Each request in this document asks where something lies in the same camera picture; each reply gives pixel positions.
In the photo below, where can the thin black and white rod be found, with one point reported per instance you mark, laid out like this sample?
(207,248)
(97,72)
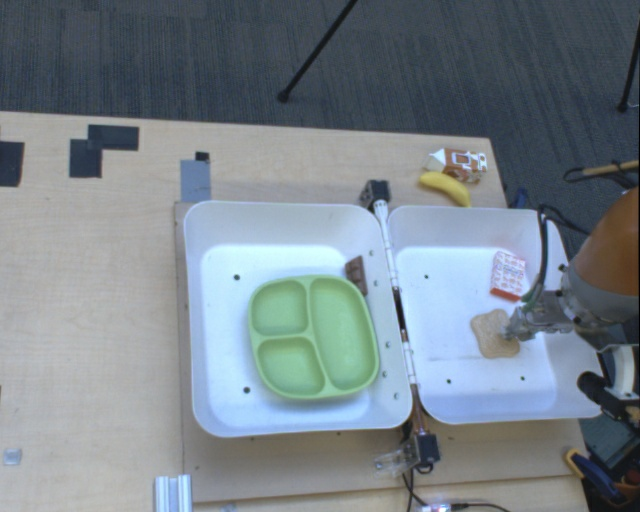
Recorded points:
(387,240)

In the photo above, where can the brown chocolate bar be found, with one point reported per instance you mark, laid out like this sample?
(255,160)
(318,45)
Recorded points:
(357,275)

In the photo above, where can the white plastic tray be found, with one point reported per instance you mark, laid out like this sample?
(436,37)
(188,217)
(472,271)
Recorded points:
(450,300)
(225,325)

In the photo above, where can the black cylinder on white bracket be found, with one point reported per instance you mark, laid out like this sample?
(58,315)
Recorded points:
(607,392)

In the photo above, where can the orange and white packet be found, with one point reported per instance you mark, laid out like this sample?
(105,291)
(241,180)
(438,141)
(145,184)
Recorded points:
(507,275)

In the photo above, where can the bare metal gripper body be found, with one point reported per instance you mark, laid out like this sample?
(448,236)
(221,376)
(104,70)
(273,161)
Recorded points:
(547,312)

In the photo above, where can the yellow banana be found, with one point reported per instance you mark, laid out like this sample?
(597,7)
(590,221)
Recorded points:
(447,187)

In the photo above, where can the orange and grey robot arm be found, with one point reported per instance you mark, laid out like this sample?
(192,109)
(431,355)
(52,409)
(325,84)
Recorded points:
(612,250)

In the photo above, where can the green divided plate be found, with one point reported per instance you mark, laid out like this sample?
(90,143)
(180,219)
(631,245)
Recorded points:
(335,330)

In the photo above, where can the brown and white carton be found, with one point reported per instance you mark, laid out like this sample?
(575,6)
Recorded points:
(460,162)

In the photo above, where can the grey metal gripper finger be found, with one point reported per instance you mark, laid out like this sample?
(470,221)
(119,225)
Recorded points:
(512,327)
(527,336)

